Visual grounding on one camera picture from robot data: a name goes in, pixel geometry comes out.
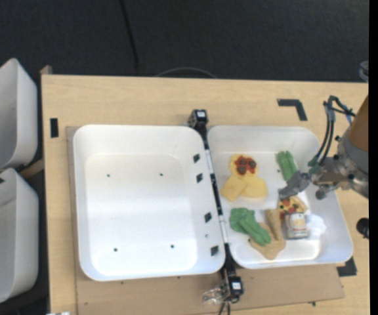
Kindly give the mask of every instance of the plywood surface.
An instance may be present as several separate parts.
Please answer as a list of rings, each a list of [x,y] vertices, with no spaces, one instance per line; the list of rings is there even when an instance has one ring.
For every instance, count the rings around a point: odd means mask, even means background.
[[[85,315],[215,314],[218,310],[203,307],[200,301],[201,292],[219,281],[214,274],[123,283],[96,283],[80,274],[74,256],[67,127],[89,123],[182,125],[198,108],[208,111],[211,126],[303,126],[323,139],[323,101],[335,95],[358,110],[367,93],[363,83],[43,75],[51,311]],[[308,121],[300,121],[294,108],[279,107],[278,98],[299,99]],[[58,120],[58,137],[51,137],[52,118]],[[338,116],[335,134],[342,135],[347,126]],[[232,314],[369,314],[369,242],[355,229],[358,219],[368,217],[368,200],[352,191],[338,191],[337,195],[354,242],[358,275],[339,279],[333,265],[238,270],[246,294],[233,305]],[[312,301],[321,302],[312,306]]]

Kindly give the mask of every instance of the tin can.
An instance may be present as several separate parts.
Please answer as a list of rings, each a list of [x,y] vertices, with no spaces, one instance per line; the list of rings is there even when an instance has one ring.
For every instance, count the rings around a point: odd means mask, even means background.
[[[304,213],[288,213],[285,215],[288,238],[304,238],[308,236]]]

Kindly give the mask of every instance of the can label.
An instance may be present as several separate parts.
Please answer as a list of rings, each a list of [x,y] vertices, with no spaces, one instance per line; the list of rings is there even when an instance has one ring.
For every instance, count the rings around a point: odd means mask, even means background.
[[[288,213],[285,215],[288,238],[304,238],[308,236],[304,213]]]

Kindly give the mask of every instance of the wooden table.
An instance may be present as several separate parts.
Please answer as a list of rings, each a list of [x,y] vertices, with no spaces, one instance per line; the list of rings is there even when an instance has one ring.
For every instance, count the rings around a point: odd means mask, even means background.
[[[42,75],[43,147],[51,312],[72,314],[216,314],[200,295],[218,275],[96,283],[74,257],[66,128],[94,124],[183,125],[193,109],[206,109],[209,125],[302,126],[323,139],[322,106],[338,96],[358,111],[365,83],[240,81],[154,77]],[[308,120],[277,99],[300,100]],[[347,121],[337,117],[335,135]],[[331,153],[336,149],[333,144]],[[238,270],[246,284],[232,313],[369,314],[369,241],[356,231],[368,217],[368,200],[352,190],[337,191],[354,243],[356,276],[340,278],[334,264]]]

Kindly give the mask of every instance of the empty white bin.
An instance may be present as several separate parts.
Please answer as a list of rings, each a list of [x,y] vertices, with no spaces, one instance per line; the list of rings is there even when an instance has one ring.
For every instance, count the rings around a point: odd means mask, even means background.
[[[37,87],[17,59],[0,68],[0,303],[38,274],[39,198],[14,168],[37,150]]]

